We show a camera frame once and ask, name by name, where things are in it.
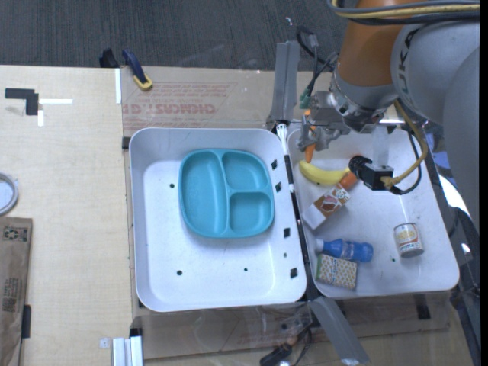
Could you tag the brown cardboard board, red print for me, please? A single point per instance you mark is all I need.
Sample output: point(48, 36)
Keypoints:
point(183, 101)

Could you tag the black cylinder on white bracket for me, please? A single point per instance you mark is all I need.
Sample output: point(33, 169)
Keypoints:
point(377, 175)

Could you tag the white and brown carton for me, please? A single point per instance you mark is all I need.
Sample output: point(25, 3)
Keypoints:
point(324, 208)

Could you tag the orange toy carrot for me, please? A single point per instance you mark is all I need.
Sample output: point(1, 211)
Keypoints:
point(310, 154)

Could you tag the orange toy sausage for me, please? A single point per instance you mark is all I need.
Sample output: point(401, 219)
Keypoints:
point(349, 179)

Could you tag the blue divided plate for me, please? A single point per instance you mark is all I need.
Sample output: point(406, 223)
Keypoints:
point(206, 193)

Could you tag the small white and orange can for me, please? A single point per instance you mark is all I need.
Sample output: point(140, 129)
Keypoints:
point(408, 240)

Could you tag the orange patterned packet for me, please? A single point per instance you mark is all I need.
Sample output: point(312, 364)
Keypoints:
point(337, 271)

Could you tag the grey tape roll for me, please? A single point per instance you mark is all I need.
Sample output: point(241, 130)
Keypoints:
point(15, 193)

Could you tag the brown paper bag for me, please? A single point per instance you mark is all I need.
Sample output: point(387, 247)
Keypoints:
point(13, 280)

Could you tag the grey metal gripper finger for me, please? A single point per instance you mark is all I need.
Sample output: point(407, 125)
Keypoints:
point(303, 137)
point(325, 137)

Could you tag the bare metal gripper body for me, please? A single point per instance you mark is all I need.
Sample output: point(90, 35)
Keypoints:
point(328, 114)

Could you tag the blue plastic bottle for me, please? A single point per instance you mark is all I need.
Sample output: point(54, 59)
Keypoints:
point(347, 249)

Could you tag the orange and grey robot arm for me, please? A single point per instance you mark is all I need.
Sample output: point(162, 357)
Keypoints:
point(427, 71)

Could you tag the yellow banana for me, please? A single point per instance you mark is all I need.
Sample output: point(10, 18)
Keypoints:
point(322, 174)

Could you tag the white plastic tray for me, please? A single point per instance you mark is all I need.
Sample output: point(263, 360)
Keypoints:
point(381, 212)
point(213, 273)

